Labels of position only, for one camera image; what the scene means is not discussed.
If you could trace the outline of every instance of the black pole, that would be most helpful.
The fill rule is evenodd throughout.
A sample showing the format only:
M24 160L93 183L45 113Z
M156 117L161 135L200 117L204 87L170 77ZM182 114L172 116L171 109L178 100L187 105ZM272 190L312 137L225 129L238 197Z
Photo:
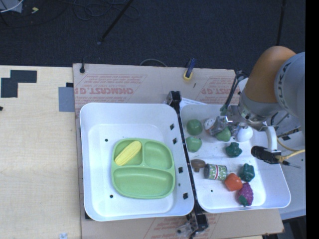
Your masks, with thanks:
M101 44L105 37L108 35L108 33L112 30L112 28L115 26L115 24L119 21L119 19L123 16L123 14L125 13L125 11L127 10L127 8L131 5L131 3L134 0L129 0L129 2L125 5L125 7L123 8L123 10L120 12L120 14L116 17L116 19L113 21L113 23L109 26L109 28L105 31L105 33L102 35L102 37L100 38L98 44Z
M280 14L280 21L279 21L279 29L278 29L278 35L277 35L277 43L276 46L279 45L280 37L281 37L281 31L283 28L283 20L284 20L284 13L286 8L286 0L283 0L283 3L281 5L281 14Z

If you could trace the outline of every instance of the yellow corn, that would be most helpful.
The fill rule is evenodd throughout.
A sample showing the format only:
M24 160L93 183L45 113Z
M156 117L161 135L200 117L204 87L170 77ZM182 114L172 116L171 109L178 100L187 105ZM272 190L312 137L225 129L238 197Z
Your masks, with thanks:
M142 148L142 144L140 141L133 141L128 146L126 146L120 154L114 159L114 162L117 165L125 165L132 158L136 156L136 154Z

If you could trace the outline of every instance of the white cable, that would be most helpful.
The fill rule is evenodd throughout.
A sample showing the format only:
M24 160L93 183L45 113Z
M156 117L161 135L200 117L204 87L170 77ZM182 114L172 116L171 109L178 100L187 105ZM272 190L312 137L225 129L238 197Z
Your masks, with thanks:
M20 2L18 2L14 7L9 8L9 9L5 9L5 10L1 10L0 12L6 12L6 11L10 11L13 10L14 8L18 7L24 0L21 0Z

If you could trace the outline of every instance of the white plastic tray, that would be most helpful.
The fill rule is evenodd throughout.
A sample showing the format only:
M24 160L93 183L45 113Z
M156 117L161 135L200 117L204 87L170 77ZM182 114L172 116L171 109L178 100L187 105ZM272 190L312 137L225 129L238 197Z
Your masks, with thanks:
M80 111L85 211L96 221L184 216L194 206L175 110L164 104L89 103ZM175 187L161 199L120 195L112 184L111 157L117 141L147 138L165 143L175 162Z
M186 124L191 119L204 122L208 118L220 115L221 105L186 105L180 115L183 124L185 139L190 135ZM229 191L223 181L205 179L203 169L193 171L194 183L199 205L210 213L224 213L241 210L283 208L289 205L291 196L280 164L268 164L252 156L251 148L254 145L268 148L265 132L253 130L253 137L246 142L238 142L243 152L238 157L228 157L225 147L231 142L218 141L203 130L196 137L201 138L202 146L197 152L188 152L189 160L202 159L206 163L226 165L228 173L238 174L239 168L248 163L254 166L255 177L249 184L254 192L254 201L251 206L244 207L235 200L235 191Z

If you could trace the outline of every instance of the red tomato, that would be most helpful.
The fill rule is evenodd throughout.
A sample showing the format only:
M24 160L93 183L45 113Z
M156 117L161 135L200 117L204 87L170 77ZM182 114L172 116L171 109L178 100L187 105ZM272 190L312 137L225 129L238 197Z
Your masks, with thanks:
M234 173L230 173L224 182L230 191L240 190L243 187L240 177Z

